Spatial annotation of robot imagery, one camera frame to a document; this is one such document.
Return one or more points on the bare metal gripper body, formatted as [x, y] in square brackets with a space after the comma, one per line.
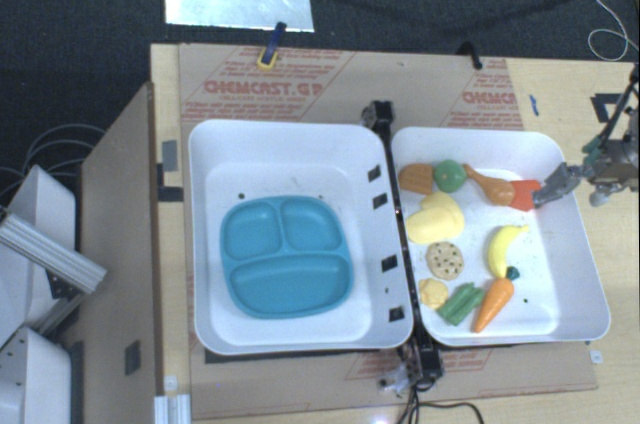
[622, 167]

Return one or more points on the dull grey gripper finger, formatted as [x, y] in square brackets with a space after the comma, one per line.
[559, 174]
[552, 196]

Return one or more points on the red toy food piece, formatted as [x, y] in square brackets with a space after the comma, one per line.
[524, 196]

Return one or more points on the orange toy chicken drumstick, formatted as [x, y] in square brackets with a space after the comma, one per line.
[492, 189]

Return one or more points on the white plastic tray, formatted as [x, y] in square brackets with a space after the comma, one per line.
[550, 262]
[280, 152]

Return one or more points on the yellow banana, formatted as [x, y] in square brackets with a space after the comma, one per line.
[500, 249]

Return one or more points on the green toy pepper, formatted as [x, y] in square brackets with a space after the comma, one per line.
[450, 176]

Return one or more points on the yellow toy food lump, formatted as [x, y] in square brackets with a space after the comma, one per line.
[434, 219]

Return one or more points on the orange carrot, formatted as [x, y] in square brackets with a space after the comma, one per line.
[492, 304]

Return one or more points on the tan chocolate chip biscuit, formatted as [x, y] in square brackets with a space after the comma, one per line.
[444, 261]

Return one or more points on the orange toy bread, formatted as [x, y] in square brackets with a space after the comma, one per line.
[416, 178]

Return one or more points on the green toy beans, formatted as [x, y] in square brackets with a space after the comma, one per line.
[461, 304]

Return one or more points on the small yellow toy food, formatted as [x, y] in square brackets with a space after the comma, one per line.
[432, 293]

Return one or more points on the thin black rod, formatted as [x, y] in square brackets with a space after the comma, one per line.
[400, 222]

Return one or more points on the brown cardboard board, red print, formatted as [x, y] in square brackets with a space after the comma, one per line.
[310, 82]

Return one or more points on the blue divided plate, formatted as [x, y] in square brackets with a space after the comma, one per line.
[287, 257]

